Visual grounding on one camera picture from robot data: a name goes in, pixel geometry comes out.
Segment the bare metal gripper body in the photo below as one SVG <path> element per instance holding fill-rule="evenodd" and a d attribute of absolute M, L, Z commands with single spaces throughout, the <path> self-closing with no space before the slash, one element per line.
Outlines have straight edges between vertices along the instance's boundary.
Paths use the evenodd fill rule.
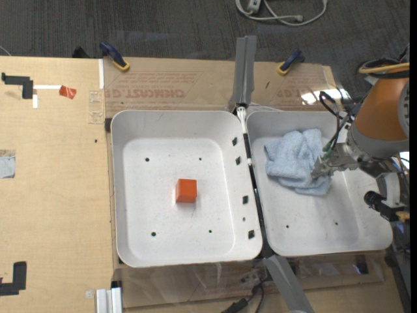
<path fill-rule="evenodd" d="M 328 166 L 332 171 L 355 170 L 365 164 L 364 156 L 364 152 L 356 144 L 337 143 L 328 160 Z"/>

